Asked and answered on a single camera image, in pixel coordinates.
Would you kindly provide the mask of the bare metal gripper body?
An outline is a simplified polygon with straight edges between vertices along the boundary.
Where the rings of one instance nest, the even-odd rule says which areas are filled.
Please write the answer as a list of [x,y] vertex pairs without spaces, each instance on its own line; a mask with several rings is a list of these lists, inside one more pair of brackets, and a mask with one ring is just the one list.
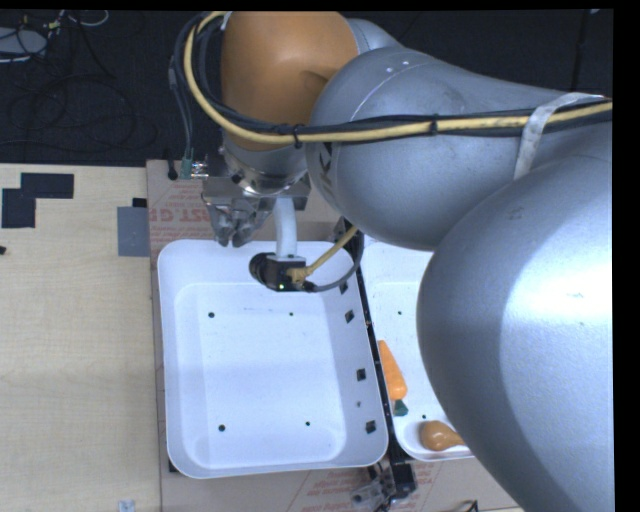
[[254,170],[235,170],[225,176],[209,176],[202,197],[207,205],[223,210],[271,212],[278,199],[290,199],[304,210],[311,192],[307,176],[273,175]]

